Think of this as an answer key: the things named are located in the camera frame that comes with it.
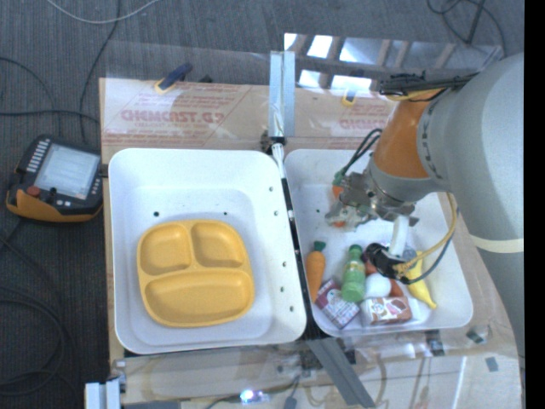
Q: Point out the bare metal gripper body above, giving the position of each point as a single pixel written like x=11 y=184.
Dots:
x=362 y=196

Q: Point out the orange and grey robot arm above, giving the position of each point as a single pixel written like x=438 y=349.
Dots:
x=477 y=143

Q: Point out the green bottle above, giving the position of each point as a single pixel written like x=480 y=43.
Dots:
x=353 y=277

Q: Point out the orange carrot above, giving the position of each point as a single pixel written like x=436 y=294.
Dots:
x=315 y=271

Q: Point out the white egg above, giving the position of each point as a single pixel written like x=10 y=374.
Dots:
x=378 y=286

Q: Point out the yellow banana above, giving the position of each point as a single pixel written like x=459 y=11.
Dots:
x=420 y=290

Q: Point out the maroon and white carton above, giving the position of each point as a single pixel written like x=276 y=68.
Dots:
x=336 y=307

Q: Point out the brown and white carton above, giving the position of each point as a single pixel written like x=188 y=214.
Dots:
x=385 y=310

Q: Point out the white plastic tray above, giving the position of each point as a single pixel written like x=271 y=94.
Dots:
x=443 y=283
x=200 y=177

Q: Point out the yellow divided plate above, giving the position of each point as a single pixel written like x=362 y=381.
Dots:
x=196 y=288

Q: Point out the brown cardboard board red print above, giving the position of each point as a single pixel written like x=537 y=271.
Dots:
x=179 y=117

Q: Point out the black cylinder on white bracket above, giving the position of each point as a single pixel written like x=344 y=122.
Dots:
x=383 y=260

